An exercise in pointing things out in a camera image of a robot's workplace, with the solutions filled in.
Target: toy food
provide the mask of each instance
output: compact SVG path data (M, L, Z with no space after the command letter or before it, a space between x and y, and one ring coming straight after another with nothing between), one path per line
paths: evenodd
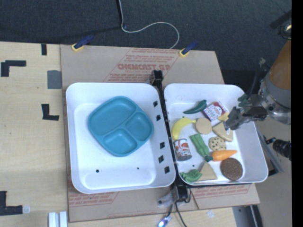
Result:
M213 127L213 132L217 136L223 138L224 140L226 140L228 142L232 142L232 139L233 139L233 130L231 130L231 129L226 130L225 127L224 127L223 122L215 125Z
M204 110L204 109L206 108L206 106L207 106L206 100L202 100L201 102L199 102L199 103L197 104L196 107L194 107L194 108L192 108L192 109L189 109L189 110L187 110L187 111L184 111L183 113L184 113L184 114L193 114L193 113L195 114L195 113L198 113L198 112Z
M204 143L202 137L200 134L194 134L189 136L190 139L192 140L193 144L195 145L197 152L203 156L206 157L209 155L209 148L208 146Z
M208 146L213 151L226 149L225 141L219 136L210 138L208 141Z
M202 174L197 169L190 170L187 173L180 172L180 175L185 181L189 183L196 181L202 176Z
M200 173L202 176L197 181L205 181L205 180L216 180L218 179L216 173L208 162L205 162Z
M196 123L196 120L191 120L184 117L175 122L171 129L171 136L173 140L178 140L181 130L190 123Z
M236 150L217 150L212 153L213 161L223 161L236 154Z
M220 169L226 178L236 181L243 175L243 167L235 158L228 158L221 162Z
M220 117L218 117L218 120L226 121L226 120L228 120L228 115L229 115L229 112L226 112L223 115L221 115Z
M175 152L178 161L186 161L192 157L187 139L178 139L174 142Z
M200 134L209 134L212 131L212 124L206 118L199 118L196 122L196 129Z
M203 114L213 121L218 117L224 115L227 112L227 109L218 101L209 105L206 109L203 110Z

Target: orange carrot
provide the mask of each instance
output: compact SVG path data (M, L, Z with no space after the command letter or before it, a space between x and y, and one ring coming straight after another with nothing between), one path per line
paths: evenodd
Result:
M228 157L231 157L233 154L236 154L236 150L217 150L212 154L213 161L223 161Z

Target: black tape marking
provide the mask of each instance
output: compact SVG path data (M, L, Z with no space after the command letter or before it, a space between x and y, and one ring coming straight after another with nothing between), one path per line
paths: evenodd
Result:
M1 77L9 76L9 67L10 66L22 66L25 67L27 65L27 61L5 61L1 62Z
M26 66L27 61L5 61L9 66Z
M41 44L41 54L47 55L47 47L46 44Z
M48 89L61 89L62 77L61 72L57 70L47 71L47 88Z
M55 121L59 120L59 115L49 115L49 104L41 104L41 106L42 106L42 113L43 113L42 119L55 120Z
M1 77L8 77L9 76L9 65L5 62L1 62Z
M292 17L292 11L288 11L285 14L283 14L280 18L276 19L275 21L273 21L269 26L272 29L276 29L278 28L280 25L282 25L283 23L285 23L287 20L289 20Z
M0 191L0 216L23 214L22 205L6 206L6 191Z

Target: blue clamp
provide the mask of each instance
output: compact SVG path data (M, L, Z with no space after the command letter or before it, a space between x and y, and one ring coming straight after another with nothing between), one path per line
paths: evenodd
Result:
M88 35L88 36L84 37L83 39L81 39L80 41L78 41L77 43L73 44L71 46L71 48L73 51L78 52L83 49L84 45L88 44L93 39L94 39L93 35Z
M192 50L192 49L194 49L194 48L196 48L197 45L198 45L197 42L191 43L188 47L186 47L186 48L184 48L184 49L182 49L182 50L179 51L179 56L181 56L181 57L187 56L188 53L189 53L189 51Z

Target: soup can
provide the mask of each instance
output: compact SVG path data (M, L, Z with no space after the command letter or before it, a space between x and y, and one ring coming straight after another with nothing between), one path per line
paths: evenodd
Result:
M192 157L187 139L179 139L174 142L175 152L178 161L185 161Z

